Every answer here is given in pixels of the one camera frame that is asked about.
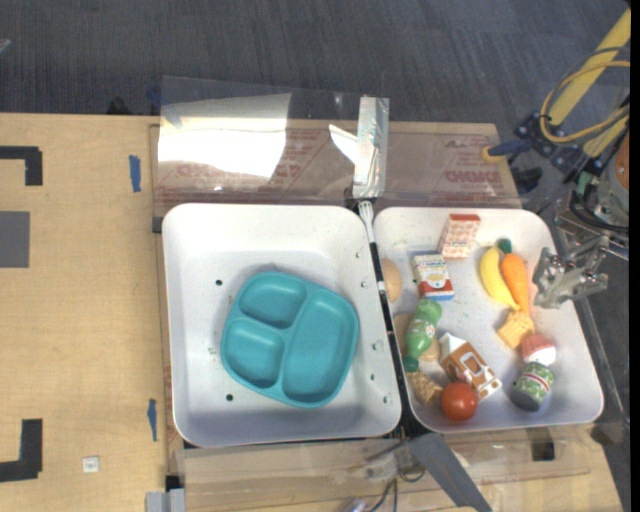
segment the wooden table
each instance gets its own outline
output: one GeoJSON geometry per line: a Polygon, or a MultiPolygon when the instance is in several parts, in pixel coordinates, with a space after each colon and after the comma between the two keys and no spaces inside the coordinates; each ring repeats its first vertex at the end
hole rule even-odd
{"type": "MultiPolygon", "coordinates": [[[[42,471],[0,483],[2,510],[141,510],[147,491],[164,488],[167,411],[150,173],[150,130],[158,123],[0,114],[0,145],[37,146],[44,158],[44,184],[29,187],[24,162],[0,160],[0,210],[30,212],[28,268],[0,268],[0,462],[19,458],[22,420],[43,422],[42,471]],[[141,162],[139,192],[131,155],[141,162]],[[99,457],[99,471],[83,471],[90,456],[99,457]]],[[[588,436],[581,442],[588,444],[586,474],[481,491],[504,510],[620,510],[601,447],[588,436]]],[[[452,506],[434,490],[402,494],[400,504],[452,506]]]]}

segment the gray square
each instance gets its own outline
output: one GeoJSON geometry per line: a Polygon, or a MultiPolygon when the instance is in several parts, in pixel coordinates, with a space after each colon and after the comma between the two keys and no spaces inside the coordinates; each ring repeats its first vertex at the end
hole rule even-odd
{"type": "Polygon", "coordinates": [[[29,267],[29,212],[0,212],[0,268],[29,267]]]}

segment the green can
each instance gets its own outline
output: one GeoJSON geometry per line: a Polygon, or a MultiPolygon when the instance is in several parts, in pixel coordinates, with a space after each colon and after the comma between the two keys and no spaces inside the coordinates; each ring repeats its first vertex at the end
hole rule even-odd
{"type": "Polygon", "coordinates": [[[553,372],[543,364],[531,362],[513,384],[511,401],[525,411],[537,411],[556,380],[553,372]]]}

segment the white tray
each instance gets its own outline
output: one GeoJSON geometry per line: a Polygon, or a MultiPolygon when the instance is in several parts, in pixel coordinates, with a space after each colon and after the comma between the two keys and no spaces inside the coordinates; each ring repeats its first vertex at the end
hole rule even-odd
{"type": "MultiPolygon", "coordinates": [[[[505,345],[495,330],[507,307],[491,299],[485,292],[478,272],[484,249],[497,239],[509,238],[514,252],[527,262],[529,281],[543,247],[555,252],[549,229],[536,215],[524,210],[388,208],[374,221],[380,258],[389,258],[398,266],[403,280],[399,299],[391,304],[392,315],[413,313],[418,302],[408,253],[413,250],[435,250],[449,213],[476,213],[481,218],[476,247],[469,258],[447,260],[456,297],[443,302],[443,315],[437,334],[446,331],[470,341],[503,382],[503,389],[483,400],[476,415],[466,422],[452,422],[435,405],[424,406],[413,396],[414,415],[427,428],[442,432],[473,432],[543,425],[589,423],[604,405],[602,389],[591,360],[573,302],[560,309],[532,306],[531,316],[537,332],[547,335],[557,347],[557,360],[552,366],[556,375],[550,395],[541,409],[526,412],[509,400],[508,392],[523,363],[516,351],[505,345]]],[[[531,298],[536,293],[530,285],[531,298]]],[[[437,362],[421,362],[421,369],[441,385],[449,381],[437,362]]]]}
{"type": "Polygon", "coordinates": [[[396,374],[363,223],[331,206],[185,204],[162,225],[173,414],[201,447],[375,437],[401,413],[396,374]],[[345,383],[302,409],[258,394],[222,366],[220,339],[243,283],[266,270],[325,286],[354,305],[360,336],[345,383]]]}

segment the dark gray floor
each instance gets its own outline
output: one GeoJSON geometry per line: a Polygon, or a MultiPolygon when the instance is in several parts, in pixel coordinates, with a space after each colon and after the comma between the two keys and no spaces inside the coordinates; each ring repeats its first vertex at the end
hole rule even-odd
{"type": "MultiPolygon", "coordinates": [[[[172,75],[384,95],[392,120],[494,123],[509,140],[626,7],[622,0],[2,0],[0,39],[12,45],[0,55],[0,111],[104,113],[120,96],[134,113],[149,114],[147,91],[172,75]]],[[[603,75],[574,122],[600,119],[620,100],[619,84],[603,75]]],[[[542,165],[532,197],[554,197],[558,171],[530,155],[518,165],[542,165]]],[[[608,397],[602,421],[619,424],[630,401],[628,263],[609,258],[604,267],[610,289],[590,303],[620,396],[620,403],[608,397]]],[[[603,442],[630,510],[630,422],[603,442]]]]}

